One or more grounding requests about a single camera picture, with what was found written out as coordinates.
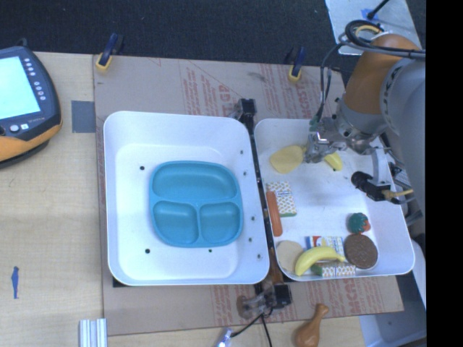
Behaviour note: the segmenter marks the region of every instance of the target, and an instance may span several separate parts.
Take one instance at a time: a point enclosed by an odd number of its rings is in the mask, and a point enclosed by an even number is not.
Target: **brown wooden tool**
[[[320,341],[320,323],[330,309],[324,304],[315,306],[315,314],[311,321],[297,330],[294,342],[297,347],[317,347]]]
[[[280,212],[278,211],[275,192],[268,190],[266,192],[266,197],[268,213],[270,214],[270,221],[272,222],[273,236],[280,236],[283,234],[283,228],[281,227]]]

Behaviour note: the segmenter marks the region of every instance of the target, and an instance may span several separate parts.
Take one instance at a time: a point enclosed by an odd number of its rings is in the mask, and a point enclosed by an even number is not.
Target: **black floor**
[[[426,0],[406,1],[426,48]],[[130,56],[281,64],[304,46],[319,66],[335,45],[325,0],[0,0],[0,13],[0,48],[100,53],[118,33]],[[346,77],[356,60],[331,64]]]

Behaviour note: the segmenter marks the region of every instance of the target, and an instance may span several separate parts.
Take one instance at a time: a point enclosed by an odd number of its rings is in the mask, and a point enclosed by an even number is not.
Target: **table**
[[[64,123],[39,154],[0,169],[0,345],[78,346],[83,319],[103,317],[95,134],[72,132],[72,101],[93,101],[93,56],[37,53],[56,86]],[[11,276],[19,268],[17,299]],[[268,324],[289,346],[305,321]],[[221,328],[123,335],[117,346],[212,346]],[[268,346],[262,325],[233,347]],[[325,319],[320,347],[364,346],[358,317]]]

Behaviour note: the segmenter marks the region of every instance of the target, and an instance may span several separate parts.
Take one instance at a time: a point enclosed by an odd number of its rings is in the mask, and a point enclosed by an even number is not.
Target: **cardboard sheet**
[[[103,123],[115,111],[228,116],[240,98],[253,98],[255,123],[264,118],[309,119],[318,110],[320,69],[303,67],[291,83],[289,66],[115,56],[102,72],[93,67],[103,273],[103,308],[108,335],[246,325],[238,315],[239,296],[255,296],[253,286],[118,286],[108,267]],[[341,75],[333,73],[324,116],[341,97]],[[394,276],[289,283],[293,302],[268,322],[306,320],[317,303],[326,317],[403,311]]]

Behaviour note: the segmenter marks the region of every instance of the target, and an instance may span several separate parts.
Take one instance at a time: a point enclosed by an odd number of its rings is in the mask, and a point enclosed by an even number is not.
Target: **device screen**
[[[40,110],[20,58],[0,59],[0,119]]]

